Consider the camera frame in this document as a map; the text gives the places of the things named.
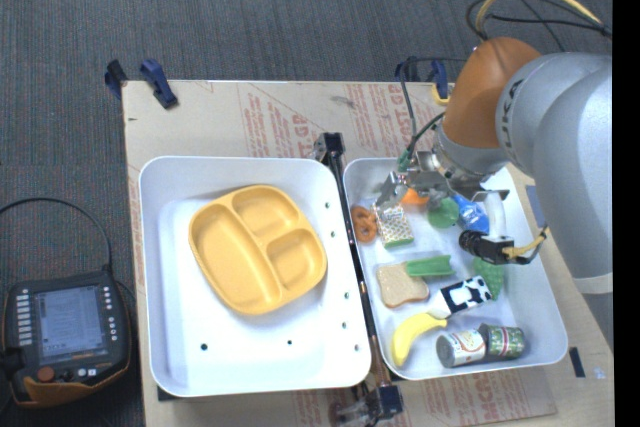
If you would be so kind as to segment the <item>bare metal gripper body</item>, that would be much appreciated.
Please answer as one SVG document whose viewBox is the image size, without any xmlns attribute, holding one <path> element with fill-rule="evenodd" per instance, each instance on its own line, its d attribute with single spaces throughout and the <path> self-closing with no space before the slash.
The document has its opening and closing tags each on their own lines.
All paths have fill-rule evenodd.
<svg viewBox="0 0 640 427">
<path fill-rule="evenodd" d="M 507 162 L 502 150 L 406 150 L 406 185 L 420 193 L 438 191 L 483 201 L 490 192 L 485 182 Z"/>
</svg>

